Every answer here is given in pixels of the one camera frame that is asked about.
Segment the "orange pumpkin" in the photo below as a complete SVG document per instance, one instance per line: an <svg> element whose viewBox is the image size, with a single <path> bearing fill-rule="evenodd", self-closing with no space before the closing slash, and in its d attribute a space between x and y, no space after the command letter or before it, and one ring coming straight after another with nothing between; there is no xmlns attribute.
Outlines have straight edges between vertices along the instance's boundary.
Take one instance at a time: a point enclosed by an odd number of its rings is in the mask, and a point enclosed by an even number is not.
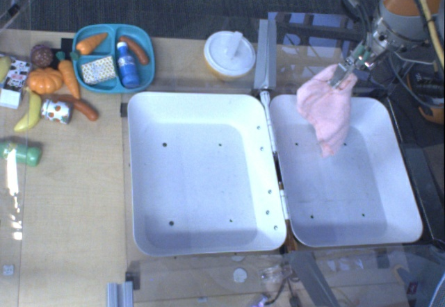
<svg viewBox="0 0 445 307"><path fill-rule="evenodd" d="M62 74L52 67L35 69L28 75L29 88L38 94L53 93L63 85Z"/></svg>

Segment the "wooden table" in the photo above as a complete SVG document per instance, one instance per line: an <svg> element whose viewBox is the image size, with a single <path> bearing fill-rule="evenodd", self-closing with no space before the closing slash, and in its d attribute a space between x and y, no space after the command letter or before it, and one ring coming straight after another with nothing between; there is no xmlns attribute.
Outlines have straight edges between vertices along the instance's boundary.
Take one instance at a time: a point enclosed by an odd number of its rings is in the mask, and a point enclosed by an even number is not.
<svg viewBox="0 0 445 307"><path fill-rule="evenodd" d="M0 50L27 57L34 44L60 48L61 38L73 37L72 33L5 31L0 35ZM202 56L203 41L152 41L156 78L150 90L250 92L253 72L235 83L219 81L208 72ZM300 56L299 65L293 62L291 67L287 54ZM309 64L323 67L339 61L340 56L337 52L333 57L318 58L314 64L307 51L298 55L288 48L278 59L278 71L282 73L278 87L294 90L310 77L310 73L303 74ZM301 71L294 71L295 67L301 67ZM147 259L137 250L131 234L126 119L120 116L121 103L129 96L97 94L84 88L81 95L99 111L99 120L89 122L74 113L67 126L41 120L29 131L29 145L42 147L43 155L37 167L26 167L26 172L24 166L19 168L26 179L23 240L9 239L6 241L12 246L0 245L4 248L0 262L3 265L10 259L20 265L14 276L0 276L1 305L15 306L18 298L20 307L104 306L106 284L122 283L131 264L152 273L149 291L136 292L140 301L152 302L137 306L209 306L205 302L210 301L206 300L210 295L212 306L244 306L257 296L264 289L259 270L279 263L280 256ZM24 135L13 133L14 123L24 111L23 106L18 110L0 108L0 140L24 140ZM10 233L5 229L2 222L3 241L4 234ZM233 280L238 266L248 272L250 280L244 285ZM391 272L382 281L396 286L388 295L403 294ZM295 287L307 300L301 284ZM289 293L283 296L275 306L289 305Z"/></svg>

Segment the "brown sausage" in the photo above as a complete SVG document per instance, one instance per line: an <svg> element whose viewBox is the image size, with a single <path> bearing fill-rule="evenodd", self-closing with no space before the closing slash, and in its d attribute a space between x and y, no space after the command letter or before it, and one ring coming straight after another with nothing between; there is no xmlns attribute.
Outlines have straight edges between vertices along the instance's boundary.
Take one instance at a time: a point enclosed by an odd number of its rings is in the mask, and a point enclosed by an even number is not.
<svg viewBox="0 0 445 307"><path fill-rule="evenodd" d="M119 41L127 43L128 48L132 52L134 52L134 55L136 55L141 65L147 65L150 62L148 55L145 53L144 49L142 49L142 47L139 46L137 42L124 35L119 37Z"/></svg>
<svg viewBox="0 0 445 307"><path fill-rule="evenodd" d="M69 94L60 94L56 96L57 100L59 101L66 101L73 104L74 108L77 109L79 112L83 113L90 121L95 121L97 118L99 118L99 114L97 111L90 107L86 102L82 101L81 99L75 99L73 96L70 96Z"/></svg>

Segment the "white plastic tray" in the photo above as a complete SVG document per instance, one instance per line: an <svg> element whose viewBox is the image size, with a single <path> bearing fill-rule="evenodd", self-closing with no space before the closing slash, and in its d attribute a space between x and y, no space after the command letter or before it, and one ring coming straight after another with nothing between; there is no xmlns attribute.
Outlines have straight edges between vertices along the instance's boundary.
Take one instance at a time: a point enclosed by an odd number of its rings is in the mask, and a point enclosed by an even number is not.
<svg viewBox="0 0 445 307"><path fill-rule="evenodd" d="M294 235L310 247L414 242L423 226L387 109L352 98L340 152L321 158L296 97L270 105Z"/></svg>
<svg viewBox="0 0 445 307"><path fill-rule="evenodd" d="M128 107L133 234L152 256L268 251L286 237L262 105L141 92Z"/></svg>

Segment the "blue bottle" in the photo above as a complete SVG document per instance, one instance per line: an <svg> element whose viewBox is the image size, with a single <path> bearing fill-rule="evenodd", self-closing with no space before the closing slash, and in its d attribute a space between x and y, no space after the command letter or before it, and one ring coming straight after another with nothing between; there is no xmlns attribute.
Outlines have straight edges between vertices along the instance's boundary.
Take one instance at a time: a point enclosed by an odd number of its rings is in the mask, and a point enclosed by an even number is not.
<svg viewBox="0 0 445 307"><path fill-rule="evenodd" d="M138 69L134 57L128 52L126 42L118 42L118 65L122 84L126 88L137 88L140 86Z"/></svg>

